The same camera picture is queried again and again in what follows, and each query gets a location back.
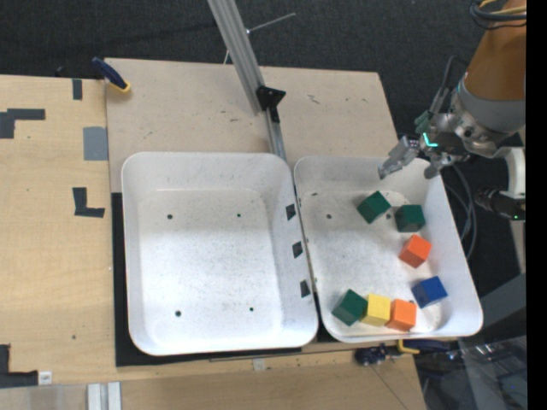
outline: orange cube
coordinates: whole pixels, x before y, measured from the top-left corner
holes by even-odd
[[[431,244],[418,234],[413,234],[403,245],[401,252],[399,252],[399,259],[416,269],[427,260],[430,251]]]
[[[417,311],[418,307],[413,302],[394,299],[391,301],[391,318],[385,326],[394,330],[409,331],[416,325]]]

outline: black bracket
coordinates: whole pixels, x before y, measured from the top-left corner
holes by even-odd
[[[269,109],[272,116],[272,121],[274,123],[279,123],[277,105],[279,105],[279,102],[283,100],[285,94],[285,91],[268,88],[264,85],[261,85],[256,89],[256,96],[258,97],[258,102],[260,103],[262,111]]]

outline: black tape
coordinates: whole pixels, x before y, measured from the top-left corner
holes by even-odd
[[[0,113],[0,138],[14,138],[16,120],[45,120],[45,109],[8,109]]]
[[[100,217],[104,216],[104,208],[88,208],[87,207],[87,189],[85,187],[73,187],[74,204],[76,209],[74,215],[85,217]]]
[[[45,120],[45,109],[8,109],[14,120]]]
[[[8,113],[0,113],[0,138],[12,139],[15,135],[15,121]]]
[[[297,215],[297,209],[294,206],[294,203],[291,205],[285,207],[285,211],[287,212],[287,220],[292,219],[295,215]]]
[[[292,245],[292,254],[294,255],[295,258],[298,258],[303,251],[304,249],[302,247],[302,242],[294,243]]]
[[[311,293],[308,287],[308,283],[304,279],[304,281],[300,281],[300,296],[306,297]]]
[[[82,100],[83,95],[81,79],[72,79],[72,99]]]
[[[38,385],[38,371],[9,372],[9,345],[0,345],[0,389]]]

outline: black floor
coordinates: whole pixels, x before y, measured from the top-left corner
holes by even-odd
[[[259,64],[376,72],[401,134],[414,132],[448,58],[473,56],[484,31],[468,14],[470,1],[236,0],[248,28],[296,14],[250,35]],[[2,74],[53,76],[61,67],[86,78],[97,77],[93,56],[221,63],[226,54],[206,0],[0,0],[0,8]],[[460,169],[473,190],[507,186],[503,161]],[[444,178],[463,192],[453,172]],[[452,207],[462,226],[455,198]],[[468,262],[480,296],[518,274],[507,220],[477,208]]]

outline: white tray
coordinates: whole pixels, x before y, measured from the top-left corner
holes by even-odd
[[[318,317],[278,156],[143,152],[121,170],[129,332],[152,355],[296,348]]]
[[[321,317],[341,342],[362,343],[399,338],[463,337],[482,326],[482,309],[462,250],[440,176],[424,179],[428,163],[416,159],[380,180],[385,158],[310,156],[295,166],[295,185],[314,274]],[[379,190],[390,202],[386,214],[367,223],[356,207]],[[418,232],[432,244],[417,269],[398,259],[410,233],[397,231],[394,212],[403,204],[422,206],[426,225]],[[347,326],[332,310],[347,289],[414,301],[411,287],[439,276],[448,297],[418,308],[410,332],[356,322]]]

